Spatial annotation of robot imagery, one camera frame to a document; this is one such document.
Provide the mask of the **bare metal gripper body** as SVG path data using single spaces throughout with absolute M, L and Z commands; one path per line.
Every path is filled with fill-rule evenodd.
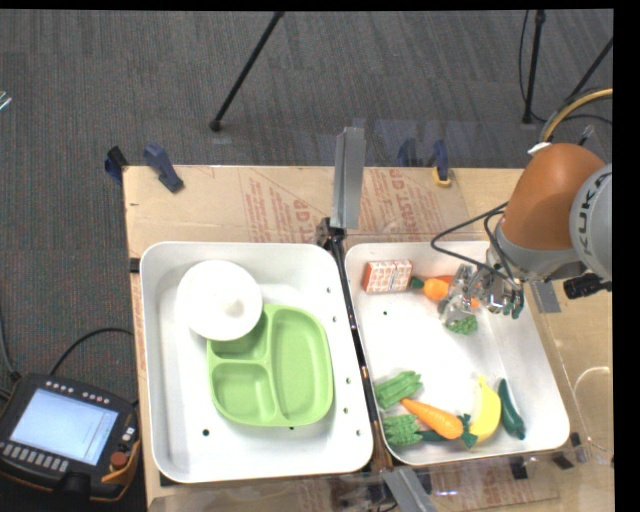
M 520 314 L 525 305 L 522 285 L 487 266 L 462 266 L 462 295 L 493 314 Z

